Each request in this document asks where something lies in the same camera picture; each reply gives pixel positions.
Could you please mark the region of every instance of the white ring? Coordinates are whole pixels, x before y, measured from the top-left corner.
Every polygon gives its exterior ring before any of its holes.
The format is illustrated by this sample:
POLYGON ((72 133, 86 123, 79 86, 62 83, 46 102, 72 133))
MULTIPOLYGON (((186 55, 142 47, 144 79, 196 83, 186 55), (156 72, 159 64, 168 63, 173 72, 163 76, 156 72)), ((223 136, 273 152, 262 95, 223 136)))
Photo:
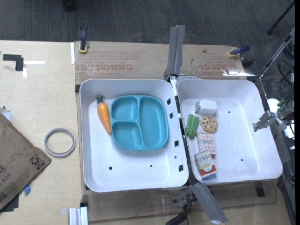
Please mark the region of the white ring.
POLYGON ((76 138, 75 138, 74 134, 73 134, 70 130, 68 130, 68 129, 66 129, 66 128, 63 128, 63 127, 59 127, 59 128, 55 128, 55 129, 50 130, 50 131, 46 134, 46 136, 45 136, 45 138, 44 138, 44 147, 45 147, 47 153, 49 153, 51 156, 56 157, 56 158, 63 158, 63 157, 65 157, 65 156, 69 155, 69 154, 74 150, 75 145, 76 145, 76 138), (68 151, 63 152, 63 153, 56 153, 56 152, 52 152, 52 151, 49 149, 49 147, 48 147, 48 145, 47 145, 48 138, 49 138, 53 133, 56 133, 56 132, 64 132, 64 133, 67 133, 67 134, 69 134, 70 137, 72 138, 73 144, 72 144, 72 147, 71 147, 68 151))

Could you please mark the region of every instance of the orange carrot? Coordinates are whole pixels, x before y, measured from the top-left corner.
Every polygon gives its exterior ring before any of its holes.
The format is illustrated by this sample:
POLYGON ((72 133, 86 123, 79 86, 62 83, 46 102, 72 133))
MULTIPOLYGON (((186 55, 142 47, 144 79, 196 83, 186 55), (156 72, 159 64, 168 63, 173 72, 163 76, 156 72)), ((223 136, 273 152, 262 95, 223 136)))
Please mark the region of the orange carrot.
POLYGON ((109 110, 106 103, 103 102, 103 97, 101 95, 96 97, 98 103, 97 110, 98 114, 100 116, 100 119, 108 131, 109 134, 111 134, 111 124, 110 124, 110 118, 109 118, 109 110))

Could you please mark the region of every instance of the table surface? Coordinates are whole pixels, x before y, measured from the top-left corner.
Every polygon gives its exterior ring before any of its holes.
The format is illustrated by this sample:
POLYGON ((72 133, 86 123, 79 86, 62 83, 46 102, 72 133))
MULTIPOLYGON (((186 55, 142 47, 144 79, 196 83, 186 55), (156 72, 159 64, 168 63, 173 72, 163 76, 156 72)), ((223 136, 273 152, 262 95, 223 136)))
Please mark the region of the table surface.
MULTIPOLYGON (((71 130, 78 141, 75 66, 71 44, 61 42, 0 41, 0 105, 11 110, 13 125, 36 147, 44 149, 44 136, 53 128, 71 130), (24 61, 45 61, 26 65, 27 78, 15 71, 15 62, 3 61, 3 54, 17 54, 24 61)), ((71 146, 65 134, 50 137, 49 147, 63 152, 71 146)), ((52 158, 50 165, 31 182, 25 196, 20 193, 19 208, 0 213, 1 224, 66 225, 63 208, 79 207, 82 198, 79 147, 65 158, 52 158)), ((277 202, 224 209, 232 224, 290 224, 279 189, 277 202)), ((140 217, 92 224, 164 224, 167 217, 140 217)), ((211 224, 203 211, 191 213, 191 224, 211 224)))

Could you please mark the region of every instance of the blue divided plate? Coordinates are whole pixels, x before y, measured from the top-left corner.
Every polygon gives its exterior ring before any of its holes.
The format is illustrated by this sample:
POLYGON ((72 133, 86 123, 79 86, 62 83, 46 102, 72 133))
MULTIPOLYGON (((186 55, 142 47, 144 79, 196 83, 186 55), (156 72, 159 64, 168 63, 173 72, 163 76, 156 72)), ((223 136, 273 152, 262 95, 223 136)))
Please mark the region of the blue divided plate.
POLYGON ((110 123, 113 140, 124 149, 153 150, 168 141, 165 107, 152 96, 116 98, 110 108, 110 123))

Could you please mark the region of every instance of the gray carpet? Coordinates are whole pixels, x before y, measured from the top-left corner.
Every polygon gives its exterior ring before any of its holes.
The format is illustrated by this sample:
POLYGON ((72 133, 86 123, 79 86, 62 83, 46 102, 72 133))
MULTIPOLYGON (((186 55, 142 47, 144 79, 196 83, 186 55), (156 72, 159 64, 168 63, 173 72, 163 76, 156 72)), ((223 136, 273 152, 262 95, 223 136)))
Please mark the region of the gray carpet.
MULTIPOLYGON (((62 0, 0 0, 0 40, 71 42, 86 26, 90 41, 168 44, 170 27, 185 25, 185 44, 249 45, 244 57, 255 58, 249 69, 258 74, 295 26, 294 6, 266 33, 294 0, 75 1, 77 10, 67 12, 62 0)), ((266 89, 280 100, 290 88, 277 86, 277 66, 268 73, 266 89)))

